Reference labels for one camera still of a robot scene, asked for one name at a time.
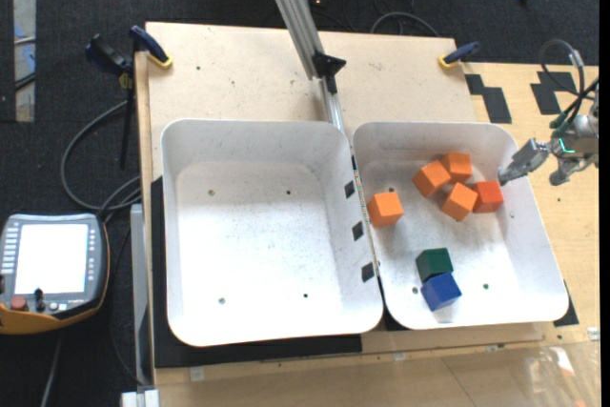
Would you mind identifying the blue cube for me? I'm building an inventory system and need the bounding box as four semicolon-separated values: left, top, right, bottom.
419;272;463;313

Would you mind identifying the green cube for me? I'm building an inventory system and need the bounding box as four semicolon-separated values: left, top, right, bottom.
415;247;455;283

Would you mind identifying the orange cube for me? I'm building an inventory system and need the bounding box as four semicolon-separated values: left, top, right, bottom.
411;159;453;199
438;151;474;185
366;192;405;229
439;181;479;223

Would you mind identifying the white plastic tray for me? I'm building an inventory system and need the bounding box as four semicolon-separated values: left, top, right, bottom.
351;121;571;332
159;117;385;348

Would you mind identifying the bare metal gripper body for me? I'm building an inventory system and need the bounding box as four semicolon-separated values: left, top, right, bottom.
552;95;600;159

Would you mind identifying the pale wood board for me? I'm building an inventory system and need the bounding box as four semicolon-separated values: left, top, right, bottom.
144;20;547;357

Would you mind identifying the red cube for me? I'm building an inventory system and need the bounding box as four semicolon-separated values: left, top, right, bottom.
471;180;505;214

